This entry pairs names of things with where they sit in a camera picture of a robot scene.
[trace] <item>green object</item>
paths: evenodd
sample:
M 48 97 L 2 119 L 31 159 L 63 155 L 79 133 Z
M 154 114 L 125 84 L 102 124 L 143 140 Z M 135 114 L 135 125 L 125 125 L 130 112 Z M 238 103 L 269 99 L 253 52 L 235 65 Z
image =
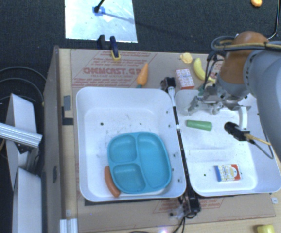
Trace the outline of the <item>green object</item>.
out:
M 211 129 L 212 129 L 212 123 L 205 122 L 205 121 L 187 120 L 186 125 L 187 125 L 187 127 L 200 129 L 200 130 L 211 131 Z

